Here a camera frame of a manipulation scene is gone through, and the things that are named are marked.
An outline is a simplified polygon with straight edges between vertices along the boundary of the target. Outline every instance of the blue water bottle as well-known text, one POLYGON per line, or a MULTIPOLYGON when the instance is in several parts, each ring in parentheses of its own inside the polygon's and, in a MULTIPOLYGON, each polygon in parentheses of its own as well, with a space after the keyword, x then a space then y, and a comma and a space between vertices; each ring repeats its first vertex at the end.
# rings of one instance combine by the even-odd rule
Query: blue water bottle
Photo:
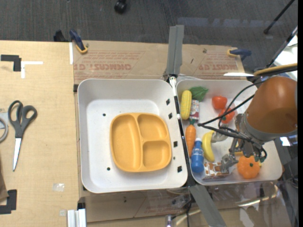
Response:
POLYGON ((191 170, 195 173, 200 173, 204 170, 204 156, 202 150, 202 140, 200 138, 196 138, 195 146, 191 153, 191 170))

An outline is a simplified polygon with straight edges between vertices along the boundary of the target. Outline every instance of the yellow plate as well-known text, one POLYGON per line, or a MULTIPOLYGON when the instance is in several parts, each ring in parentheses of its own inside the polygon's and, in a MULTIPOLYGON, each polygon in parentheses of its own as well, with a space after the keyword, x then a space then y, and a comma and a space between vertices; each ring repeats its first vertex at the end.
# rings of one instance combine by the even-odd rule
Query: yellow plate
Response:
POLYGON ((110 148, 115 164, 126 172, 159 170, 171 160, 167 125, 151 113, 116 116, 110 125, 110 148))

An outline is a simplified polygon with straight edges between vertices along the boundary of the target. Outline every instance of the yellow banana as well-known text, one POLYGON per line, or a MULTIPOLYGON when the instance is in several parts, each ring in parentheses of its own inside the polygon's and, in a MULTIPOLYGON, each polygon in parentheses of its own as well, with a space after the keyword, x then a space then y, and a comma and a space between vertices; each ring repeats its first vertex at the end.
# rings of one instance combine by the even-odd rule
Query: yellow banana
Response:
POLYGON ((210 162, 214 162, 214 153, 212 150, 211 139, 214 131, 209 131, 205 133, 202 137, 202 150, 204 151, 204 157, 210 162))

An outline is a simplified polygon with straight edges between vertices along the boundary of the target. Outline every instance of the black scissors handle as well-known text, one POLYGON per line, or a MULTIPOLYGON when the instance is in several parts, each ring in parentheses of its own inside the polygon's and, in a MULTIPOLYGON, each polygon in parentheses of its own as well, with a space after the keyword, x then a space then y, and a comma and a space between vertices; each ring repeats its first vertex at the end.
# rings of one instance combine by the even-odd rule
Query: black scissors handle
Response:
POLYGON ((16 131, 15 138, 22 138, 23 133, 27 128, 27 126, 37 117, 37 110, 31 105, 23 107, 23 104, 19 100, 16 100, 9 106, 8 116, 9 116, 9 121, 14 126, 16 131), (12 120, 11 111, 15 104, 19 104, 16 112, 17 118, 16 120, 12 120), (27 114, 30 111, 33 111, 33 114, 32 116, 27 118, 27 114))

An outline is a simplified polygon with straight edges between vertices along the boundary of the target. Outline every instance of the red tomato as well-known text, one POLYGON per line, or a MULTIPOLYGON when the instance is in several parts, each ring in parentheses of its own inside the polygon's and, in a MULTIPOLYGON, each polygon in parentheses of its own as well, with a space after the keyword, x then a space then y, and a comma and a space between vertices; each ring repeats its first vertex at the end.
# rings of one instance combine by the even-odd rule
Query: red tomato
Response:
POLYGON ((224 109, 227 104, 227 98, 224 96, 213 96, 212 103, 214 109, 224 109))
MULTIPOLYGON (((225 109, 222 109, 221 112, 219 113, 219 117, 225 112, 225 109)), ((225 115, 222 117, 222 123, 229 123, 232 118, 235 116, 235 111, 230 112, 229 114, 225 115)))

